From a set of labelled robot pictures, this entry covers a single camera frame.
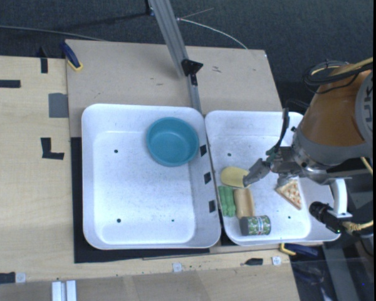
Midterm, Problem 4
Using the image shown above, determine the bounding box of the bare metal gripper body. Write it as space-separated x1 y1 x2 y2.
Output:
269 147 333 184

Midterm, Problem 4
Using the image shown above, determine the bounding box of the toy pizza slice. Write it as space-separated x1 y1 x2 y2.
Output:
274 179 303 211

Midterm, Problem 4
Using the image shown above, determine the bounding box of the yellow toy biscuit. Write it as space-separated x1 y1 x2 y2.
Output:
220 166 250 189

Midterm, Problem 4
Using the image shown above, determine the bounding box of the white plastic tray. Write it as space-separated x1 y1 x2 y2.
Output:
204 110 342 247
81 103 222 251

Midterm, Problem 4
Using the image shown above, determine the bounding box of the tan toy bread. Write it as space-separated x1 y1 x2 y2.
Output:
233 187 256 220

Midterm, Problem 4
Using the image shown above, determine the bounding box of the green toy vegetable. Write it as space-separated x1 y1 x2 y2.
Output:
217 185 237 218

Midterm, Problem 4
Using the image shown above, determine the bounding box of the green small can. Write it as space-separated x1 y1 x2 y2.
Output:
239 214 272 236

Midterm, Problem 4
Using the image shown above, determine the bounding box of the blue bowl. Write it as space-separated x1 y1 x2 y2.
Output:
145 117 201 168

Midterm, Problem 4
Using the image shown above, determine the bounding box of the pale wood board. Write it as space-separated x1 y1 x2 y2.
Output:
65 39 301 261

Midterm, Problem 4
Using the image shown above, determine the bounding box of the black cylinder on white bracket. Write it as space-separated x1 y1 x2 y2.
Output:
308 179 353 235

